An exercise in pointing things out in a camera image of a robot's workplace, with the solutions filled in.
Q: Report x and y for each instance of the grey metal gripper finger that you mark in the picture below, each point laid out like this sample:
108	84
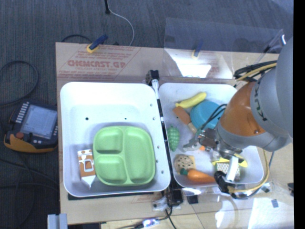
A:
196	141
188	147

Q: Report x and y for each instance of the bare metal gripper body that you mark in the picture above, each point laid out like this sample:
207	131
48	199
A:
209	138

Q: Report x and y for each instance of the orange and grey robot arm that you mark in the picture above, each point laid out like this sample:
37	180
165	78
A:
240	118

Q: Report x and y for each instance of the brown chocolate chip biscuit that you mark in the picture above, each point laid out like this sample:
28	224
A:
183	162

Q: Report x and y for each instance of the green grapes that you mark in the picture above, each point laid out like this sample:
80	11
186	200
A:
173	137

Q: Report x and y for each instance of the white plastic tray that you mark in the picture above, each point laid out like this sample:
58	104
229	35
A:
107	99
207	156

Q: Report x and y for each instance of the blue bowl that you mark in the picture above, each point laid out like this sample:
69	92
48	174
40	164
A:
202	114

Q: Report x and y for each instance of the yellow and black packet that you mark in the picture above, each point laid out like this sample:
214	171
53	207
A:
220	161

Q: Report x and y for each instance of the orange ice lolly toy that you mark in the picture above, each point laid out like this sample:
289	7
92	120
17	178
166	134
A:
182	114

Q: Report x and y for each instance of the orange carrot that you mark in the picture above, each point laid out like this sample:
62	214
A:
200	176

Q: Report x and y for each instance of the white dotted carton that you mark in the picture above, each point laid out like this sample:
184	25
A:
222	168

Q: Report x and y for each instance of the yellow banana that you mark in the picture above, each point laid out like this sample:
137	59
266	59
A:
193	100

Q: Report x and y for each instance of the thin black and white rod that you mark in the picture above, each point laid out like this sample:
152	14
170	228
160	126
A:
160	108

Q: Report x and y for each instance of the green divided plate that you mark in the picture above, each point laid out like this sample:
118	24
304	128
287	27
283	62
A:
133	151

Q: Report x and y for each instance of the orange and white carton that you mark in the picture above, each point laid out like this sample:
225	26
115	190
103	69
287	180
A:
86	166

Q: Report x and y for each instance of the brown cardboard board red print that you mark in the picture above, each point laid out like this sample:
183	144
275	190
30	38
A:
107	61

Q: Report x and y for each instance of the black cylinder on white bracket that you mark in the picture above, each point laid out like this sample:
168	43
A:
221	180

